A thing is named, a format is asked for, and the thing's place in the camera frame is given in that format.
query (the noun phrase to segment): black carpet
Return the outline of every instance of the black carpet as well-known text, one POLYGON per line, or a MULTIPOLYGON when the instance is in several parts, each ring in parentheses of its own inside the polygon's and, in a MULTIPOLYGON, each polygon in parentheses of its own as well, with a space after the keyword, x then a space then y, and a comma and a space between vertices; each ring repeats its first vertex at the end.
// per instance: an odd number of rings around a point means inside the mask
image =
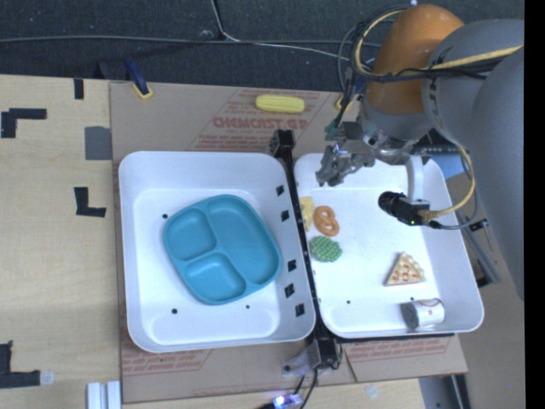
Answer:
MULTIPOLYGON (((153 82, 338 90, 336 59, 308 50, 234 43, 332 40, 377 9, 410 0, 1 0, 0 73, 125 79, 135 60, 153 82), (16 37, 115 35, 224 39, 223 44, 143 40, 43 40, 16 37)), ((524 18, 525 0, 417 0, 465 22, 524 18)), ((337 44, 301 43, 335 55, 337 44)))

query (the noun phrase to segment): cardboard box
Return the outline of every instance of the cardboard box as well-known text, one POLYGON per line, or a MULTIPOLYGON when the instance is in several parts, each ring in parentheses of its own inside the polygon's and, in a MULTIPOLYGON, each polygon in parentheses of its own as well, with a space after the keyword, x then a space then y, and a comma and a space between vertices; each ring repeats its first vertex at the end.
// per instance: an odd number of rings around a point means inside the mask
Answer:
MULTIPOLYGON (((171 84, 152 84, 152 90, 143 101, 131 83, 110 84, 123 401, 291 390, 300 378, 283 376, 282 363, 299 354, 304 341, 172 354, 147 353, 132 343, 124 318, 118 166, 141 150, 266 152, 276 129, 294 131, 295 158, 322 153, 328 145, 324 128, 337 114, 339 94, 171 84), (255 107, 259 94, 295 95, 306 108, 297 115, 261 111, 255 107)), ((356 112, 353 107, 346 118, 356 112)), ((318 386, 467 371, 458 336, 349 343, 343 351, 341 367, 321 375, 318 386)))

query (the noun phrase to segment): pretzel toy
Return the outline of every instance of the pretzel toy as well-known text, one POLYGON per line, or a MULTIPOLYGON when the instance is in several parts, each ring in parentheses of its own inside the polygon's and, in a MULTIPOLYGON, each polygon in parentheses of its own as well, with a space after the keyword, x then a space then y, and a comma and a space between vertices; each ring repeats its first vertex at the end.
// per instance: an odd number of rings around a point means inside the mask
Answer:
POLYGON ((335 219, 335 212, 329 206, 319 206, 314 211, 314 225, 317 230, 327 236, 339 233, 339 223, 335 219))

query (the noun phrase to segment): pizza slice toy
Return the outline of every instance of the pizza slice toy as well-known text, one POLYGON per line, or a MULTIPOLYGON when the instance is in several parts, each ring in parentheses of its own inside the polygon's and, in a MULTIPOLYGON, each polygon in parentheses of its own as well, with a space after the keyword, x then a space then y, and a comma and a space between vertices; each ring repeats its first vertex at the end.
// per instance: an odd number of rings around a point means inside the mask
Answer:
POLYGON ((402 252, 393 264, 392 271, 388 276, 385 286, 408 285, 410 283, 420 283, 426 280, 424 270, 420 268, 418 262, 412 256, 402 252))

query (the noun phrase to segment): blue divided plate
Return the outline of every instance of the blue divided plate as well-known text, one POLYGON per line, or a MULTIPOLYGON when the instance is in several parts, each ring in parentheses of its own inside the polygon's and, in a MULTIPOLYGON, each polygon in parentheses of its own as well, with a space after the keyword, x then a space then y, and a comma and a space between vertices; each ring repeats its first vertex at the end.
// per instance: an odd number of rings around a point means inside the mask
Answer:
POLYGON ((174 214, 163 240, 191 293, 208 304, 246 297, 280 273, 282 255, 263 220, 240 197, 218 195, 174 214))

